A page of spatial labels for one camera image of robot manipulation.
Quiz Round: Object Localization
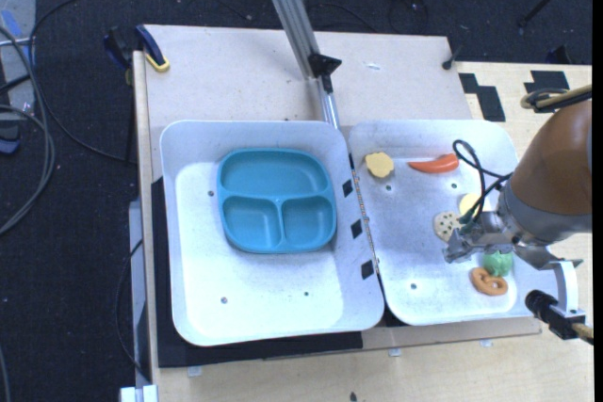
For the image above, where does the blue divided plate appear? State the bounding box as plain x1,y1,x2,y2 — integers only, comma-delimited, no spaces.
216,148,338,255

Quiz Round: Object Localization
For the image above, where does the pale yellow round toy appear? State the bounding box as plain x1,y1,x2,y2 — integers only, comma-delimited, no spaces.
458,192,484,217

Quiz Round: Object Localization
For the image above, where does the green toy broccoli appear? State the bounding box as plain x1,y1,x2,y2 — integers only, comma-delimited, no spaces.
481,249,514,278

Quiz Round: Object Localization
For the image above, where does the pale wood board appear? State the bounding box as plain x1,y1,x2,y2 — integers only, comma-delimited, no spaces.
142,24,543,352

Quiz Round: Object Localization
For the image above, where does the black cylinder on white bracket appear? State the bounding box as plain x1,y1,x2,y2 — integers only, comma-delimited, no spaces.
524,259,588,341

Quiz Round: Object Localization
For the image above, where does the beige dotted toy biscuit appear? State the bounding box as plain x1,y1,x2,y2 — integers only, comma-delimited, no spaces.
432,211,464,244

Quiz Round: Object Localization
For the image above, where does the orange toy pretzel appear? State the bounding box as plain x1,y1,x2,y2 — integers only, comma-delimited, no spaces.
468,266,511,297

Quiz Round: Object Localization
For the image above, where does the orange toy carrot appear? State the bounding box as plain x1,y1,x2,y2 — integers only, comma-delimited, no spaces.
407,153,461,176

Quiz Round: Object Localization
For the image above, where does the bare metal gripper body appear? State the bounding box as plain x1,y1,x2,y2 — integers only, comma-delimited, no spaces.
463,210,550,254

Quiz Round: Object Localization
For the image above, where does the yellow lumpy toy biscuit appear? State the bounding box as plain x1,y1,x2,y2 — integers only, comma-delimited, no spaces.
365,151,396,179

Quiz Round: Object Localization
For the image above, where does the white plastic tray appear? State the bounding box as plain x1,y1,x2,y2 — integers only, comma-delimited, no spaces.
158,119,387,347
348,119,548,328

